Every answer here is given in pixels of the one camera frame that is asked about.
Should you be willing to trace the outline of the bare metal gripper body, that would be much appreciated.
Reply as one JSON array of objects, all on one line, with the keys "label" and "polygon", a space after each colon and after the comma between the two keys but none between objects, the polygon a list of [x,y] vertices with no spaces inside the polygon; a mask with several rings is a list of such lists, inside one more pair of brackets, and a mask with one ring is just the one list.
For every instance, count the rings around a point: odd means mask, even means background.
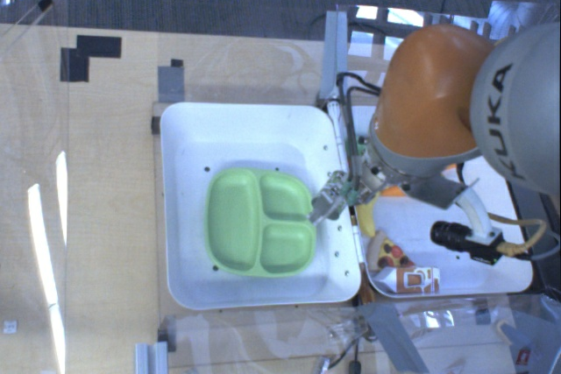
[{"label": "bare metal gripper body", "polygon": [[388,186],[389,166],[382,160],[351,159],[344,183],[344,199],[349,206],[368,203]]}]

